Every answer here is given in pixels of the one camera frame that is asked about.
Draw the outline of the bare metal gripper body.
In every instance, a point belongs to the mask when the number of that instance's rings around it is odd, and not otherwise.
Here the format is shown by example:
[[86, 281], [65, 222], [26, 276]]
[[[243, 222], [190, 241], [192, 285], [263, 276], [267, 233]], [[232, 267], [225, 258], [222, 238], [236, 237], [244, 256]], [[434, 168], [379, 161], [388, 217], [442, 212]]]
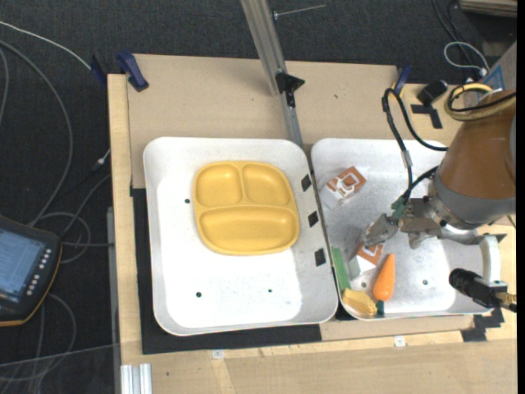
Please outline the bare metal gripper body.
[[398, 220], [398, 228], [407, 234], [438, 236], [451, 220], [438, 198], [425, 195], [408, 201]]

